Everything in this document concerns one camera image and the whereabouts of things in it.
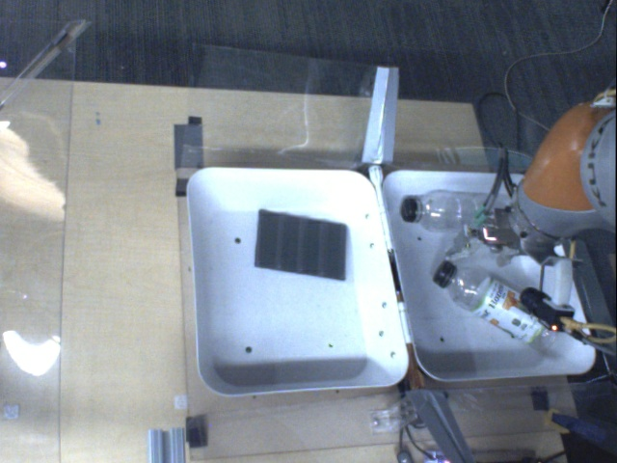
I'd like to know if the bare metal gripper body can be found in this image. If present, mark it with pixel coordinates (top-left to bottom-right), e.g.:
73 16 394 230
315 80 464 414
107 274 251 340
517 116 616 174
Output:
480 204 565 265

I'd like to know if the clear plastic bottle black cap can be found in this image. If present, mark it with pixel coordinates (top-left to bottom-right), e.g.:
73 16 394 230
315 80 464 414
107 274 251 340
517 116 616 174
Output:
399 189 489 234

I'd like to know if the clear bottle with printed label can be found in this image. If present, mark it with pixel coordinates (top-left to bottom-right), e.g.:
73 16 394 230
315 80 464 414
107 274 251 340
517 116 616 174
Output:
432 259 563 351

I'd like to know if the white plastic tray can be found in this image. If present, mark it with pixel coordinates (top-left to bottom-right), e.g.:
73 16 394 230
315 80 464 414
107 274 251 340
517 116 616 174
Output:
185 165 410 397
380 169 598 383

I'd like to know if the dark grey ribbed rectangular pad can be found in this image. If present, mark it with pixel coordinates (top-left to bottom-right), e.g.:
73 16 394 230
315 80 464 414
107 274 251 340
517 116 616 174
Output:
254 208 349 282

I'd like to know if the black cylinder on white bracket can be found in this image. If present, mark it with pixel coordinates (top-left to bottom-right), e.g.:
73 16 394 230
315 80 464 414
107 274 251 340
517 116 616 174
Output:
519 254 577 331

